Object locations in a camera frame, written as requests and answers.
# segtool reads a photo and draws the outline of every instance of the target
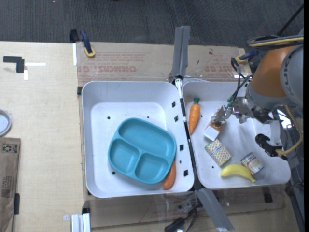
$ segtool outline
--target white eraser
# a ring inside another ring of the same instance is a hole
[[[207,128],[204,131],[204,136],[207,137],[208,139],[215,141],[217,136],[219,135],[219,131],[214,129],[211,126],[207,126]]]

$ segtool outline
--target white plastic tray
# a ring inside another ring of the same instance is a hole
[[[234,93],[236,87],[236,82],[187,82],[183,85],[183,99],[187,117],[193,104],[193,98],[200,98],[201,116],[191,135],[200,182],[209,189],[243,188],[288,182],[291,177],[288,162],[279,157],[270,157],[255,142],[255,136],[259,133],[270,137],[270,126],[263,125],[256,119],[248,119],[247,122],[240,124],[238,119],[231,115],[218,136],[219,141],[232,155],[226,164],[241,164],[240,160],[253,152],[264,165],[264,169],[253,176],[256,179],[255,183],[238,176],[221,178],[220,173],[224,166],[219,167],[204,149],[205,145],[210,142],[203,133],[211,116],[222,105],[227,104],[226,100]],[[239,95],[243,96],[244,91],[244,88],[241,89]]]
[[[84,86],[82,105],[85,178],[91,194],[111,198],[179,193],[191,189],[193,169],[180,98],[174,85],[168,82],[94,81]],[[151,122],[174,136],[177,144],[176,179],[170,190],[164,190],[161,182],[149,185],[131,179],[117,173],[109,164],[108,148],[112,137],[117,127],[131,117]]]

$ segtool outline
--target dark gray floor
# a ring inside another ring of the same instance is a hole
[[[175,27],[188,25],[189,44],[237,46],[251,51],[246,44],[249,38],[277,34],[303,3],[304,0],[0,0],[0,41],[69,43],[71,29],[85,29],[93,42],[174,44]],[[283,35],[296,35],[303,27],[304,10]]]

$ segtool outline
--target blue clamp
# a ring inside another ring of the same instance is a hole
[[[246,60],[250,61],[253,57],[259,55],[259,51],[251,51],[248,53],[245,53],[244,55],[239,55],[237,56],[235,59],[237,61],[237,63],[244,63],[246,62]]]
[[[84,29],[81,30],[81,36],[82,36],[82,41],[84,42],[84,51],[87,55],[88,58],[93,58],[96,54],[95,50],[93,47],[90,45],[89,38],[87,36],[87,33]]]

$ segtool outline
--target toy banana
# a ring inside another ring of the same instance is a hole
[[[225,168],[221,170],[221,177],[229,177],[233,175],[238,175],[241,177],[245,177],[252,181],[252,183],[255,182],[255,179],[253,179],[250,170],[247,169],[245,166],[240,164],[230,164],[227,165]]]

